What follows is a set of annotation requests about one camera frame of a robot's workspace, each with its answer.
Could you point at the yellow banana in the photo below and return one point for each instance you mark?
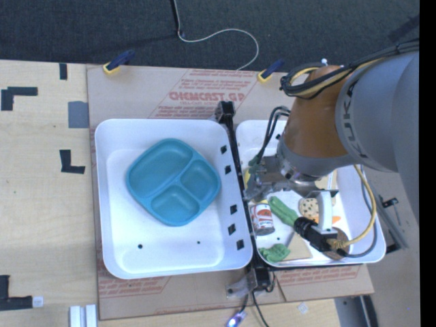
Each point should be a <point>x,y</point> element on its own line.
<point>247,175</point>

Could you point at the chocolate chip biscuit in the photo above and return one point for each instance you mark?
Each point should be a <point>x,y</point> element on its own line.
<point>308,208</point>

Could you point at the orange carrot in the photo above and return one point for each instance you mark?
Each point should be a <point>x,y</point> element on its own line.
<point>336,219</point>

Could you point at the green pea pod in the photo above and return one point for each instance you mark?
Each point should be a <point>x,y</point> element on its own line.
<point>283,211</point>

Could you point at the white plastic tray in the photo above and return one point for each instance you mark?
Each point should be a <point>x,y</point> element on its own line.
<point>119,216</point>
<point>354,196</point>

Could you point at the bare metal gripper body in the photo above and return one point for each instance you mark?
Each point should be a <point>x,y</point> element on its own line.
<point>274,174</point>

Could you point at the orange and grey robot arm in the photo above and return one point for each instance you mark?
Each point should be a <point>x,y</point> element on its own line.
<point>357,114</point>

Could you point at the red and white can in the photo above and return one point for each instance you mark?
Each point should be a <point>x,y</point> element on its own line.
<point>263,218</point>

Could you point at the beige bread slice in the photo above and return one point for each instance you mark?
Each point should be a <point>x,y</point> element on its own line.
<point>299,249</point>

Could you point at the brown cardboard board red print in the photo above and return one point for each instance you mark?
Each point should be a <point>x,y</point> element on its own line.
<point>143,90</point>

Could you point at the black cylinder on white bracket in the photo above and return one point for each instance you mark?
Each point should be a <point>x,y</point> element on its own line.
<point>325,213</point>

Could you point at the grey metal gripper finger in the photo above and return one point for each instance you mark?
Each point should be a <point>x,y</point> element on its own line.
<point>252,189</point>

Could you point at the blue divided plate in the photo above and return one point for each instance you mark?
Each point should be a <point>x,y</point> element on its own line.
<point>170,179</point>

